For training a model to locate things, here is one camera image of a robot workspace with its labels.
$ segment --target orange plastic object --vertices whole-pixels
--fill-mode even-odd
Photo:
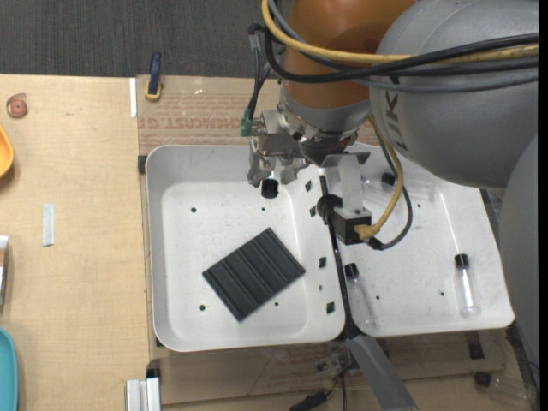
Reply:
[[[390,25],[414,3],[416,0],[293,0],[289,24],[311,45],[375,53]],[[297,74],[330,73],[289,47],[284,67]],[[286,80],[284,84],[294,100],[313,108],[336,108],[369,98],[369,89],[352,81],[301,84]]]
[[[8,173],[14,162],[14,148],[9,143],[8,135],[0,125],[0,178]]]

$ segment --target clear plastic tube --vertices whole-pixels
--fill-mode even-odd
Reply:
[[[474,381],[493,400],[514,405],[532,405],[537,398],[534,386],[501,373],[476,372]]]
[[[355,324],[364,332],[367,329],[377,327],[377,320],[373,315],[372,305],[369,296],[365,291],[360,272],[355,263],[344,266],[346,273],[346,288],[348,291],[348,300],[352,319]]]
[[[457,254],[455,256],[455,271],[455,288],[461,315],[469,317],[480,313],[480,307],[476,302],[473,276],[466,254]]]

